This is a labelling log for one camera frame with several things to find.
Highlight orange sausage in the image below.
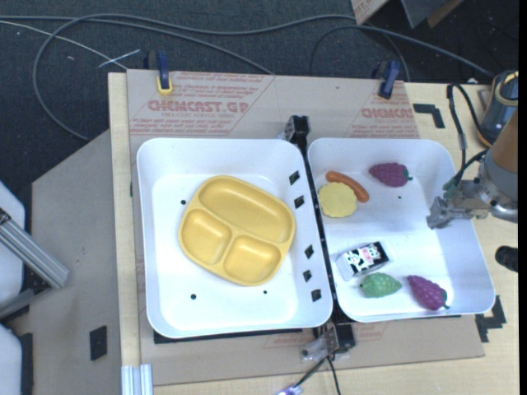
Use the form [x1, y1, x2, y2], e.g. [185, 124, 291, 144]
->
[325, 170, 371, 204]

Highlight black cylinder on white bracket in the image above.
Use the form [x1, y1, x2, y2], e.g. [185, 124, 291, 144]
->
[495, 244, 519, 273]

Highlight green grapes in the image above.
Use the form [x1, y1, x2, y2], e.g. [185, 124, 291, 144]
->
[359, 272, 403, 300]

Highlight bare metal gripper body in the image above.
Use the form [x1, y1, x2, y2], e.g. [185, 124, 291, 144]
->
[443, 179, 519, 224]

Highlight yellow round biscuit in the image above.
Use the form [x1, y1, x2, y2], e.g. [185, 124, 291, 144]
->
[317, 182, 358, 219]

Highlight black and white cow carton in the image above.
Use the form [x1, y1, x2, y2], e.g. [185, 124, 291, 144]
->
[335, 241, 393, 282]

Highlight white plastic tray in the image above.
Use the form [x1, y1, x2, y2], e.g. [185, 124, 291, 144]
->
[135, 137, 334, 340]
[306, 137, 497, 324]

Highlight yellow divided plate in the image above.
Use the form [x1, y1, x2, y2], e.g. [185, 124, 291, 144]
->
[177, 174, 297, 287]

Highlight brown cardboard board red print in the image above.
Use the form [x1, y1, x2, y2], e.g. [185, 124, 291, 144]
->
[125, 68, 487, 387]

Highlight purple grapes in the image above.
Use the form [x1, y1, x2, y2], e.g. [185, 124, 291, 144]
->
[368, 162, 414, 188]
[407, 275, 451, 312]

